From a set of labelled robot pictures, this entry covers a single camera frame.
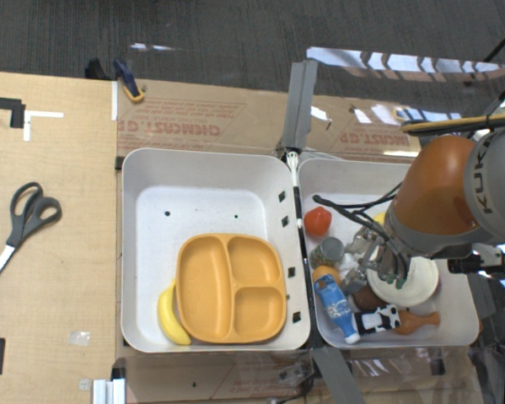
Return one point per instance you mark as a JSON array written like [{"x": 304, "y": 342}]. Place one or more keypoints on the blue bottle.
[{"x": 336, "y": 304}]

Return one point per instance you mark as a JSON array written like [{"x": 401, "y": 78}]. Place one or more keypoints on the small grey can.
[{"x": 330, "y": 249}]

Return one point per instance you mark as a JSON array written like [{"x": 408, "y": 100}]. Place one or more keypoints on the brown chicken drumstick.
[{"x": 415, "y": 323}]

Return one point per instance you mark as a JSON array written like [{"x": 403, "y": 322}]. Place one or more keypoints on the orange round toy fruit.
[{"x": 325, "y": 272}]

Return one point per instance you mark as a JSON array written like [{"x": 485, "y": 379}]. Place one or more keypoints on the orange divided plate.
[{"x": 231, "y": 288}]

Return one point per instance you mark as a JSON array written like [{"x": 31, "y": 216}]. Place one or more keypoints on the thin black and white rod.
[{"x": 298, "y": 208}]

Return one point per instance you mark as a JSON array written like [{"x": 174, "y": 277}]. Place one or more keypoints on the yellow toy food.
[{"x": 380, "y": 218}]

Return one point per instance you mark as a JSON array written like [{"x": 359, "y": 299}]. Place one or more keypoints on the brown cardboard board red print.
[{"x": 189, "y": 126}]

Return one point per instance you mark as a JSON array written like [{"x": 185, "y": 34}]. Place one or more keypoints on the white bowl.
[{"x": 421, "y": 282}]

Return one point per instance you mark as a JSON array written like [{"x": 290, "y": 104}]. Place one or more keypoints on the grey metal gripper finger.
[
  {"x": 354, "y": 280},
  {"x": 360, "y": 244}
]

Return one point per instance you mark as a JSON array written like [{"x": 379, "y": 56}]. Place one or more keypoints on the white plastic tray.
[
  {"x": 202, "y": 202},
  {"x": 453, "y": 313}
]

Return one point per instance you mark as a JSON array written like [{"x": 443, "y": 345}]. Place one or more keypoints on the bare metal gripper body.
[{"x": 386, "y": 259}]

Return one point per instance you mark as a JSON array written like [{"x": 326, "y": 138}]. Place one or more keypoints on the yellow banana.
[{"x": 168, "y": 315}]

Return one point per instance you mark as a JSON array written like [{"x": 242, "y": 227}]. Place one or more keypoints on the brown doughnut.
[{"x": 367, "y": 299}]

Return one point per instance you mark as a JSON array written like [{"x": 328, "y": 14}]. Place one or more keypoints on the red tomato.
[{"x": 317, "y": 221}]

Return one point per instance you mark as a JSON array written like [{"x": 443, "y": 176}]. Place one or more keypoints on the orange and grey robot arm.
[{"x": 438, "y": 194}]

